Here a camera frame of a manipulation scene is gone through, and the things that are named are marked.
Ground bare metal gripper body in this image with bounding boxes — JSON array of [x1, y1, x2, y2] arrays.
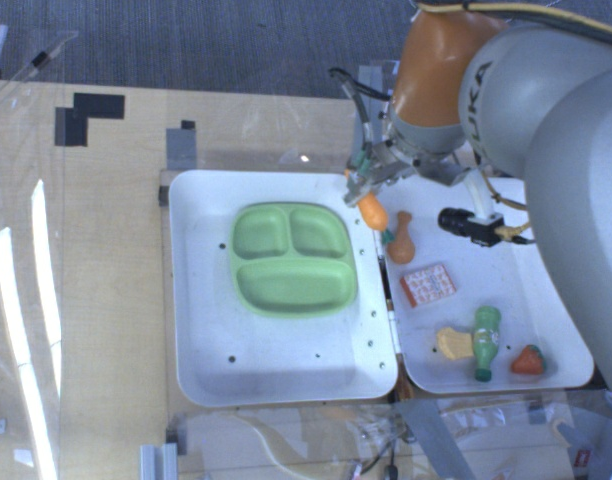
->
[[366, 139, 471, 189]]

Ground orange toy carrot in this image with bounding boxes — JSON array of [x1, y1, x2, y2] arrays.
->
[[357, 192, 396, 247]]

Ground brown toy chicken drumstick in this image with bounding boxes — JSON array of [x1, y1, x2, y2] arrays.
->
[[386, 210, 417, 266]]

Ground green divided plate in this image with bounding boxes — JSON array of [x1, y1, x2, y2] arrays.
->
[[228, 202, 360, 320]]

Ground thin black and white rod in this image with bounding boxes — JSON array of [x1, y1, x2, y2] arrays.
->
[[377, 227, 404, 369]]

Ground orange and white carton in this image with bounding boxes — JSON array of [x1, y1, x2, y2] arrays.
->
[[398, 263, 459, 309]]

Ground white plastic tray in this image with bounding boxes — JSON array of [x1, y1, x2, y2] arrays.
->
[[167, 168, 400, 409], [374, 174, 596, 395]]

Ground yellow toy bread slice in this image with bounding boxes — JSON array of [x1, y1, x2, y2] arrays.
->
[[435, 325, 477, 361]]

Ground green plastic bottle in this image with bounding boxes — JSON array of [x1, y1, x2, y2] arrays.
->
[[472, 305, 503, 384]]

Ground red toy strawberry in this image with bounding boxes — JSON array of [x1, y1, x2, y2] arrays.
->
[[509, 343, 547, 376]]

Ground black cylinder on white bracket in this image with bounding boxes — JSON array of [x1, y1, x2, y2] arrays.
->
[[437, 173, 508, 248]]

